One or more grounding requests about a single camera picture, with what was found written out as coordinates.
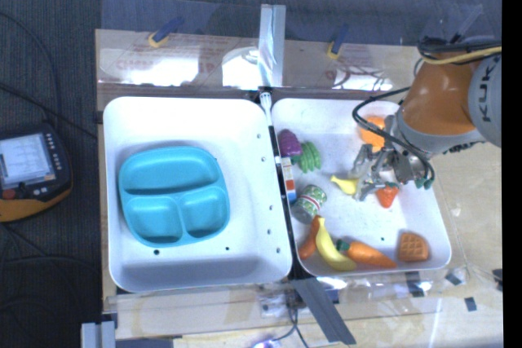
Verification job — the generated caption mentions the blue divided plate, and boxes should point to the blue divided plate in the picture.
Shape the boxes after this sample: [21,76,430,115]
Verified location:
[117,145,232,249]

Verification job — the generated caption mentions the green and white can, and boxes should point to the green and white can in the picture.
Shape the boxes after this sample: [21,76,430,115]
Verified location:
[290,183,329,225]

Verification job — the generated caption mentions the orange fruit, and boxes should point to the orange fruit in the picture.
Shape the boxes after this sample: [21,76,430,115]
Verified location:
[358,115,387,153]

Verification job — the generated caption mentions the orange carrot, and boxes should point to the orange carrot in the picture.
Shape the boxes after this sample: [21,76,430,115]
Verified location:
[334,238,398,270]

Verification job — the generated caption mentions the white plastic tray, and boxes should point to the white plastic tray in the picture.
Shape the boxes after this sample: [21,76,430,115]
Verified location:
[102,95,294,294]
[270,97,453,279]

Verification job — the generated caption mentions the brown cardboard board red print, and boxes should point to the brown cardboard board red print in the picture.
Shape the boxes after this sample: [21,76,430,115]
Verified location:
[94,28,503,341]

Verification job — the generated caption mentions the small yellow pear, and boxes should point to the small yellow pear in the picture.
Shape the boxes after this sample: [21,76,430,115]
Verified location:
[330,174,361,196]

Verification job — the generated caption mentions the orange sausage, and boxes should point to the orange sausage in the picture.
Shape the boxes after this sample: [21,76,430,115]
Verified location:
[298,214,321,261]

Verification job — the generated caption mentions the red strawberry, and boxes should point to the red strawberry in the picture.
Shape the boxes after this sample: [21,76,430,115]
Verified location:
[375,181,400,209]

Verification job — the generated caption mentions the orange waffle biscuit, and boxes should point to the orange waffle biscuit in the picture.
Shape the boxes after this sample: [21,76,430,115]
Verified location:
[396,231,431,263]

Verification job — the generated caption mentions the yellow banana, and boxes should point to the yellow banana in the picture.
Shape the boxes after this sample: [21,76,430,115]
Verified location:
[315,216,358,273]

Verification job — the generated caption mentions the green grapes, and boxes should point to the green grapes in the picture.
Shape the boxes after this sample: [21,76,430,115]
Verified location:
[296,140,323,174]

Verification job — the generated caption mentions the white orange and blue carton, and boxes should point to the white orange and blue carton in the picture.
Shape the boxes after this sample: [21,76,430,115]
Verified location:
[280,156,299,205]

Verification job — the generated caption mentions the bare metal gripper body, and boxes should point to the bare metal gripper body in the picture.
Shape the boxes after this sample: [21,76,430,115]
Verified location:
[375,113,430,185]

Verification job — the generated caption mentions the purple grapes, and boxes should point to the purple grapes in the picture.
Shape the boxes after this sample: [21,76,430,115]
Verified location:
[276,128,303,157]

